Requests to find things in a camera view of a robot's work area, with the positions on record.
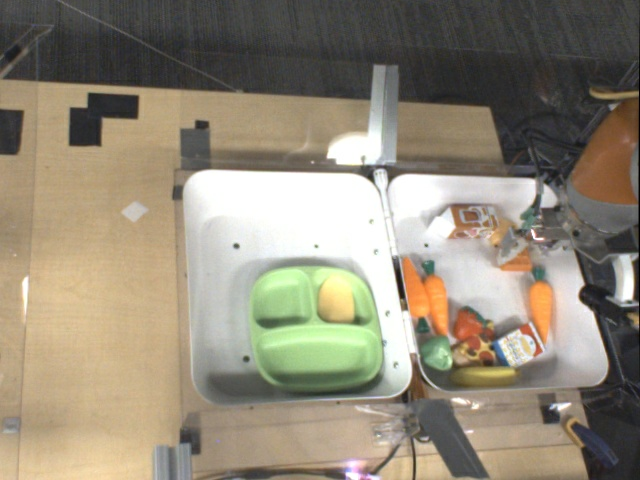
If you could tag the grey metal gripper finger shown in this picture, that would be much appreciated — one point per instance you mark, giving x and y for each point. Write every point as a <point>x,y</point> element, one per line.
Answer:
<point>534,233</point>
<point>510,248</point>

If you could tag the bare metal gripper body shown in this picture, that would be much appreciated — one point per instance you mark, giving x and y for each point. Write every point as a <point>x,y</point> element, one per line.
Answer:
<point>575,233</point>

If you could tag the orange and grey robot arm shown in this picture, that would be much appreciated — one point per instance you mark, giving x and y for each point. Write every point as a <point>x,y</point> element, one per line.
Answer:
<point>607,168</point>

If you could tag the tan toy bread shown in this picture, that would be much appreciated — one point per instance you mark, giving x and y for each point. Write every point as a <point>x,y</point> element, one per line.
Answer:
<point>500,233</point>

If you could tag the orange toy wedge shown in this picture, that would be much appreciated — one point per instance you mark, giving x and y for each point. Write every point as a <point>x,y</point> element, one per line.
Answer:
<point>520,264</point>

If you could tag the orange and white carton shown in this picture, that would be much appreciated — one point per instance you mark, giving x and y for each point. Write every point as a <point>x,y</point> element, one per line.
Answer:
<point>467,222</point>

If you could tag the white plastic tray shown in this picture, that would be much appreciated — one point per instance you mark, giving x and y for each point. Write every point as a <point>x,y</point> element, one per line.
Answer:
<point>480,288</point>
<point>280,218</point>

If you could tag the orange carrot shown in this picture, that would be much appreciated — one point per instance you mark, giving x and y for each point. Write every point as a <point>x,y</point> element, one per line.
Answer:
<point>437,298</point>
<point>541,305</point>
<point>415,290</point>

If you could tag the red toy strawberry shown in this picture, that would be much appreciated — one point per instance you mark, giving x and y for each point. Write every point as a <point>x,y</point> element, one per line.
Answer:
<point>470,322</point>

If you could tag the blue and white carton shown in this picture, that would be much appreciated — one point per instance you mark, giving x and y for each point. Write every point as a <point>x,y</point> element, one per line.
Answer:
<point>519,345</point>

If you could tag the pizza slice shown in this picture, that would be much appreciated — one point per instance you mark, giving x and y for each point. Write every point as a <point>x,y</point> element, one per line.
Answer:
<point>475,352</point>

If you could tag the green toy pepper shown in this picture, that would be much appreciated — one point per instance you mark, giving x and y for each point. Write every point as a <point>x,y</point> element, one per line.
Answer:
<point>436,353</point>

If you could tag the yellow banana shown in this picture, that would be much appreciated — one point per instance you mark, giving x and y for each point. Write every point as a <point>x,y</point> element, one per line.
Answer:
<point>484,376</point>

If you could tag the green divided plate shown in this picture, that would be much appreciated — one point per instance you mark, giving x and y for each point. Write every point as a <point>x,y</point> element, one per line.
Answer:
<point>310,358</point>

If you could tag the black cylinder on white bracket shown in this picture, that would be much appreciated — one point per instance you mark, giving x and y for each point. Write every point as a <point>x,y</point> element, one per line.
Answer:
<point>620,288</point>

